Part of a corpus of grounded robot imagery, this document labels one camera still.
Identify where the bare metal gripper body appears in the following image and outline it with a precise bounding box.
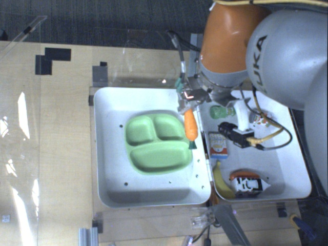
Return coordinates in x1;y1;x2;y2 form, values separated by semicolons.
182;76;235;107

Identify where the orange carrot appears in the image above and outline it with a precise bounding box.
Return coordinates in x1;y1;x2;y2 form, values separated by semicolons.
183;109;199;150

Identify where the green plastic bottle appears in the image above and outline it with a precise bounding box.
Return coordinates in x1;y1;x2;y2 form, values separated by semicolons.
209;105;237;120

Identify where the green divided plate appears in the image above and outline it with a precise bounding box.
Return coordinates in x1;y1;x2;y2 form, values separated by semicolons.
124;113;194;175

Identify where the white carton with fruit print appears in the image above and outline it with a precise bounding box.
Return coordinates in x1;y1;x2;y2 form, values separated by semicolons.
249;111;274;129

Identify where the white plastic tray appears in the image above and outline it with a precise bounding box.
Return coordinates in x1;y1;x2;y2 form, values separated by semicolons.
197;89;313;202
93;87;212;210

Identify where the yellow banana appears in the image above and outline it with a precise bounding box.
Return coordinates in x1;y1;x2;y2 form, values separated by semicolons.
212;160;236;200

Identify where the red sausage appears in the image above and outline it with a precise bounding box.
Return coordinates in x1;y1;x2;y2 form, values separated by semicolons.
229;170;261;181

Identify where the black and white carton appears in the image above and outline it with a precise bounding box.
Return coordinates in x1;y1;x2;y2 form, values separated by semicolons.
231;177;272;197

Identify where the black cylinder on white bracket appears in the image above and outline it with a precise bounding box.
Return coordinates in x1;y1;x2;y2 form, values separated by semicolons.
218;90;256;149

